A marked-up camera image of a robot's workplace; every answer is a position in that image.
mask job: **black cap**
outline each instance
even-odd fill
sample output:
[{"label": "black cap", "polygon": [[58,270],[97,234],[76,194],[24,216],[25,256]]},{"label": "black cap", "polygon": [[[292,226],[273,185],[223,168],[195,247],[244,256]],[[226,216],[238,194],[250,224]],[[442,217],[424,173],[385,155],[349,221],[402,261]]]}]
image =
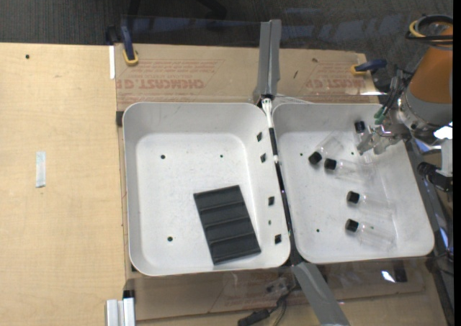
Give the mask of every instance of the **black cap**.
[{"label": "black cap", "polygon": [[359,228],[359,223],[357,221],[354,221],[352,219],[348,219],[346,221],[346,230],[356,232],[358,228]]},{"label": "black cap", "polygon": [[351,203],[359,203],[360,194],[356,193],[355,191],[350,191],[347,194],[347,201]]},{"label": "black cap", "polygon": [[319,152],[314,152],[309,156],[309,162],[313,165],[317,165],[318,162],[322,159],[322,155]]},{"label": "black cap", "polygon": [[331,158],[327,158],[324,164],[327,170],[334,170],[336,168],[336,160],[332,160]]},{"label": "black cap", "polygon": [[362,133],[365,131],[365,123],[363,121],[355,122],[354,126],[355,126],[355,132],[357,133]]}]

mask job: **yellow clamp pad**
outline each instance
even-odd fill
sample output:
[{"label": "yellow clamp pad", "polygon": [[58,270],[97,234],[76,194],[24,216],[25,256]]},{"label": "yellow clamp pad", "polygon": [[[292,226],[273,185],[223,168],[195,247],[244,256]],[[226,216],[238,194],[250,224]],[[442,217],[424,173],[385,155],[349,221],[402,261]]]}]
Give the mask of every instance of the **yellow clamp pad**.
[{"label": "yellow clamp pad", "polygon": [[127,52],[126,50],[123,50],[123,58],[125,59],[125,62],[127,63],[128,66],[133,66],[133,65],[136,65],[139,61],[139,58],[138,58],[138,53],[135,51],[135,58],[130,60],[127,56]]},{"label": "yellow clamp pad", "polygon": [[358,65],[351,66],[351,73],[352,73],[353,76],[365,76],[365,75],[367,75],[366,71],[356,71],[355,70],[356,66],[358,66]]}]

